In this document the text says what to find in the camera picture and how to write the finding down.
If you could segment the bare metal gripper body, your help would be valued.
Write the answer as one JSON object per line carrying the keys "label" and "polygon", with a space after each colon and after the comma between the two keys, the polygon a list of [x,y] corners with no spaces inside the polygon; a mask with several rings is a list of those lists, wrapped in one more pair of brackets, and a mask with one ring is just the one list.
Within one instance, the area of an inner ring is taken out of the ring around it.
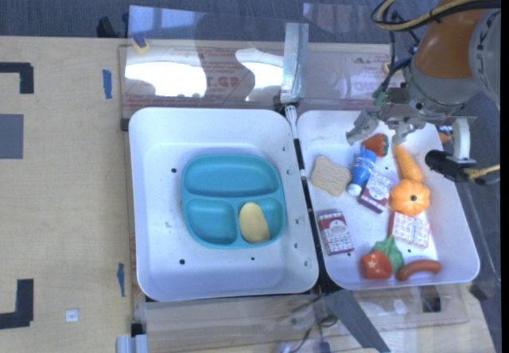
{"label": "bare metal gripper body", "polygon": [[388,88],[384,96],[377,98],[380,104],[377,115],[392,130],[420,130],[426,124],[452,126],[458,119],[466,119],[472,125],[477,117],[462,114],[465,105],[448,105],[422,95],[410,87]]}

